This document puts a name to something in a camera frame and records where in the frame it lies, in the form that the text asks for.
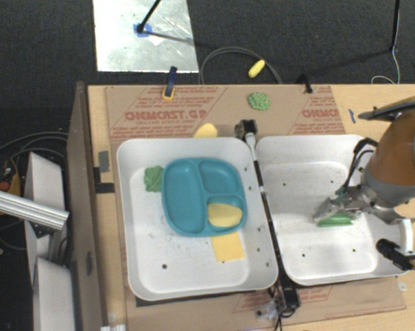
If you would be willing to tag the green lettuce leaf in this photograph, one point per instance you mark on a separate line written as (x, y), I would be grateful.
(153, 179)

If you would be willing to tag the green round dotted toy food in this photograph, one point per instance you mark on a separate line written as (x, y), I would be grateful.
(259, 101)

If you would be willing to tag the black cylinder on white bracket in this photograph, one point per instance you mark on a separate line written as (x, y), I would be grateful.
(393, 252)

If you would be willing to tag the thin black and white rod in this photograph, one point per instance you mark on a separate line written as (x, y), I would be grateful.
(263, 190)

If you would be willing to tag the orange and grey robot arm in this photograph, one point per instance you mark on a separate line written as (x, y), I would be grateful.
(395, 153)

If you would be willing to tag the green pea pod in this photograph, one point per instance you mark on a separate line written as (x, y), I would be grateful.
(335, 221)

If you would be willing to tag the yellow square cheese slice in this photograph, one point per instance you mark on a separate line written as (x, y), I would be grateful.
(228, 248)

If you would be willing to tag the yellow rounded toy food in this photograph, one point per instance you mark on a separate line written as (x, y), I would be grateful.
(206, 131)

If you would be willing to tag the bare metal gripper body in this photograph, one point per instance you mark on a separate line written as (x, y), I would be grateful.
(363, 199)

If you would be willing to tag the blue divided plate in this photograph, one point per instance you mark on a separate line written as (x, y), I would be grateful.
(184, 193)

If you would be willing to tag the yellow toy corn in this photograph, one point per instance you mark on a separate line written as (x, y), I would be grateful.
(256, 68)

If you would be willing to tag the brown cardboard board red print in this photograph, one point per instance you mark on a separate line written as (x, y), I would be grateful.
(191, 107)

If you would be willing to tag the white plastic tray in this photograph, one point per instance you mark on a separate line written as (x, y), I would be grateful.
(321, 256)
(184, 268)

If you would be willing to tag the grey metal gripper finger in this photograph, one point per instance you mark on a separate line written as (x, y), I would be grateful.
(354, 213)
(324, 209)

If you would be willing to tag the yellow oval toy food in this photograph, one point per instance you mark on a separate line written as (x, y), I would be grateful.
(225, 215)

